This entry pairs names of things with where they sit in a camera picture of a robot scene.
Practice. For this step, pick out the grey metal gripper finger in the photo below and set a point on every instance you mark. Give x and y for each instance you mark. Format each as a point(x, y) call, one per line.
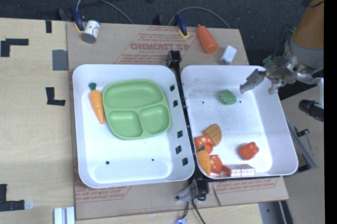
point(252, 81)
point(273, 87)

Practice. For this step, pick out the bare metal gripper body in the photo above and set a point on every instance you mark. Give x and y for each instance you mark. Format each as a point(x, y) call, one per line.
point(283, 71)

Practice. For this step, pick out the green grapes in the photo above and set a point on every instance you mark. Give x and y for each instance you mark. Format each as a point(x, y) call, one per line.
point(227, 97)

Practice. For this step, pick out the small white bottle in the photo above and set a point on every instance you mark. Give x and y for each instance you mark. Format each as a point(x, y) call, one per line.
point(228, 55)

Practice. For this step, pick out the white plastic tray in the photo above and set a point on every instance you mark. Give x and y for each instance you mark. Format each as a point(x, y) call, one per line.
point(126, 160)
point(237, 128)

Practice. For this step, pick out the orange bottle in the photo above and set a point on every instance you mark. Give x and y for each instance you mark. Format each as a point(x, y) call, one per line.
point(208, 40)

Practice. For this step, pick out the brown waffle biscuit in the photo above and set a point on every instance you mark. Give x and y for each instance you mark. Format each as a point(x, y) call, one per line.
point(213, 133)

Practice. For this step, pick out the red bell pepper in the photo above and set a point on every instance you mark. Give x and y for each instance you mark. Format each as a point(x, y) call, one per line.
point(248, 151)

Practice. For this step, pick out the thin black rod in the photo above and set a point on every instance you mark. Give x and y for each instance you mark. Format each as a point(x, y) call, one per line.
point(186, 117)

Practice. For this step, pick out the orange carton with star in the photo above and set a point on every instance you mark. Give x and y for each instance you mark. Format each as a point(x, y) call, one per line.
point(202, 142)
point(216, 163)

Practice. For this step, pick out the red and white carton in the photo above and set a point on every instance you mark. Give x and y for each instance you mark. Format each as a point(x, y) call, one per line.
point(241, 171)

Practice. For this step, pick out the small orange carrot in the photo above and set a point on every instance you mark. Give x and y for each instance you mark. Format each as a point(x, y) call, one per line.
point(204, 161)

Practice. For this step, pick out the green divided plate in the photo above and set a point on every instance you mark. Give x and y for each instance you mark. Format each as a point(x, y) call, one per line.
point(135, 108)

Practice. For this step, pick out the large orange carrot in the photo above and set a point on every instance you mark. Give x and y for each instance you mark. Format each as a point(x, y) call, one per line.
point(96, 103)

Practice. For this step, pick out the brown cardboard board red print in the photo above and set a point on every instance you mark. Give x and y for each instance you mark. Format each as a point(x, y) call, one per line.
point(147, 202)

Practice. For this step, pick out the white can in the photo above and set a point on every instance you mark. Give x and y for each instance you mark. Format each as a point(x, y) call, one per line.
point(91, 31)

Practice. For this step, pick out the black cylinder on white bracket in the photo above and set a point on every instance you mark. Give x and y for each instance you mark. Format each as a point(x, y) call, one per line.
point(312, 109)

